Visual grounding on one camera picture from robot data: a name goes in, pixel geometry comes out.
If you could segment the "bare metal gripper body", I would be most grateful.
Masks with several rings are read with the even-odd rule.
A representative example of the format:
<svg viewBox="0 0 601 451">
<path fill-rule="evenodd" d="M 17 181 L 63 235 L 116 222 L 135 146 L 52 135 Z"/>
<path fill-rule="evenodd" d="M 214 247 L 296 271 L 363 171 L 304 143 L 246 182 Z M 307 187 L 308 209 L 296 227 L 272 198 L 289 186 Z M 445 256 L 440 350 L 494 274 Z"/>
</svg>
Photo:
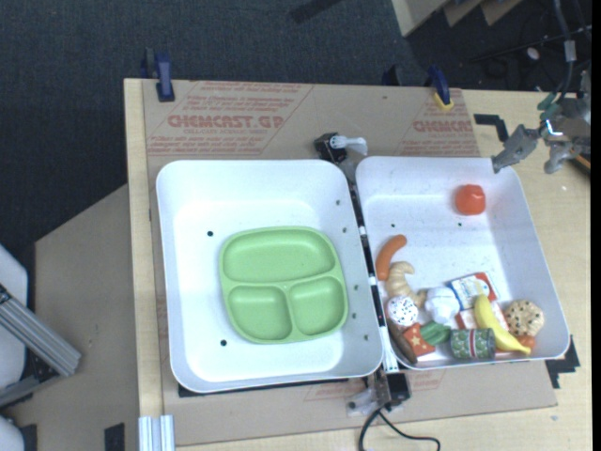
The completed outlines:
<svg viewBox="0 0 601 451">
<path fill-rule="evenodd" d="M 550 104 L 542 114 L 542 137 L 549 144 L 569 144 L 574 151 L 590 151 L 590 101 L 564 98 Z"/>
</svg>

